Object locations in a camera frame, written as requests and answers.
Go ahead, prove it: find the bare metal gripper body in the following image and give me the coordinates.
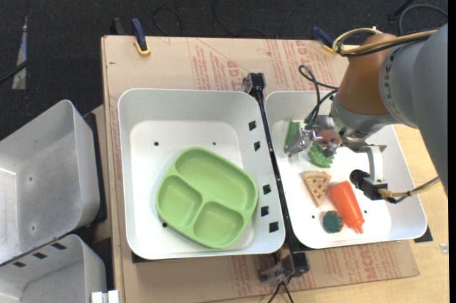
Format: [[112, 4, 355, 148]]
[[310, 114, 368, 153]]

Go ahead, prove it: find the green broccoli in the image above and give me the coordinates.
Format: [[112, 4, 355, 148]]
[[307, 142, 335, 168]]

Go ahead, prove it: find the green bean pod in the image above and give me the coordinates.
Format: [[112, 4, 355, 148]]
[[283, 118, 303, 153]]

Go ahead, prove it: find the thin black rod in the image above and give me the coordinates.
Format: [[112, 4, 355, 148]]
[[253, 89, 299, 258]]

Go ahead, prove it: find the pizza slice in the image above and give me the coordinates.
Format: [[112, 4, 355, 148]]
[[301, 170, 333, 208]]

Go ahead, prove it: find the orange carrot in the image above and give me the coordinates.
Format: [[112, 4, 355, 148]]
[[328, 180, 366, 235]]

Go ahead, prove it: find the red strawberry with green top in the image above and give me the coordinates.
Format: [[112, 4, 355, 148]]
[[322, 210, 346, 235]]

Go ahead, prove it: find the white plastic tray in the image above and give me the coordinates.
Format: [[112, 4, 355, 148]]
[[0, 233, 108, 303], [0, 98, 101, 266], [117, 87, 287, 261], [264, 90, 429, 250]]

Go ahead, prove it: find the green divided plate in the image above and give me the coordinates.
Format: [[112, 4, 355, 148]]
[[154, 146, 259, 250]]

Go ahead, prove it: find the brown cardboard board red print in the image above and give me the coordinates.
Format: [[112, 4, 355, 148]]
[[101, 34, 421, 303]]

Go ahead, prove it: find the black cylinder on white bracket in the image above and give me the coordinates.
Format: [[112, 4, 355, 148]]
[[349, 144, 390, 202]]

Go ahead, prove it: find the black block with thin wires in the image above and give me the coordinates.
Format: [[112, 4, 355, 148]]
[[259, 251, 310, 285], [242, 72, 268, 96]]

